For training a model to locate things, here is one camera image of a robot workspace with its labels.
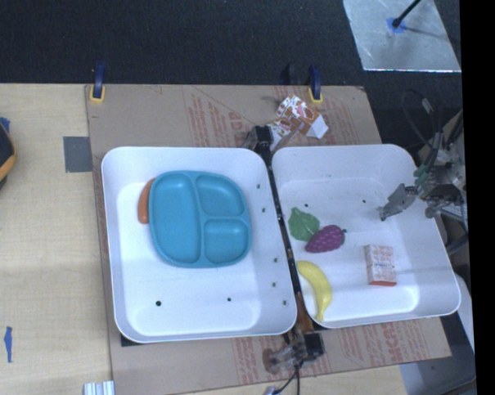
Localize green leaf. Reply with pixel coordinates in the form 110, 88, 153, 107
286, 206, 322, 243

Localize white plastic tray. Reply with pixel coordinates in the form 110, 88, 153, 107
269, 138, 463, 332
100, 138, 299, 346

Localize orange and white gabled carton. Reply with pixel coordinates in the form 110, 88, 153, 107
266, 92, 331, 146

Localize blue divided plate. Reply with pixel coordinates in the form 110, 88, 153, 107
146, 167, 254, 272

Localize purple grapes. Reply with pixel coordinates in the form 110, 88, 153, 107
303, 223, 349, 255

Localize orange sausage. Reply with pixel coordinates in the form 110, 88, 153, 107
135, 177, 159, 226

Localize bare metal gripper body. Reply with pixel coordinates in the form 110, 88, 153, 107
416, 142, 468, 207

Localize black block with thin wires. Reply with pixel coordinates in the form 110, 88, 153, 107
293, 331, 325, 360
244, 124, 276, 154

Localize thin black rod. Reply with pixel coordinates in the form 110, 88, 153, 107
261, 140, 308, 336

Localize brown cardboard board red print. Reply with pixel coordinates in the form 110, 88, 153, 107
83, 69, 454, 395

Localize small orange and white carton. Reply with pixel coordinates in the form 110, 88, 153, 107
363, 243, 398, 289

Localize yellow banana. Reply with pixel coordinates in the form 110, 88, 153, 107
295, 258, 335, 324

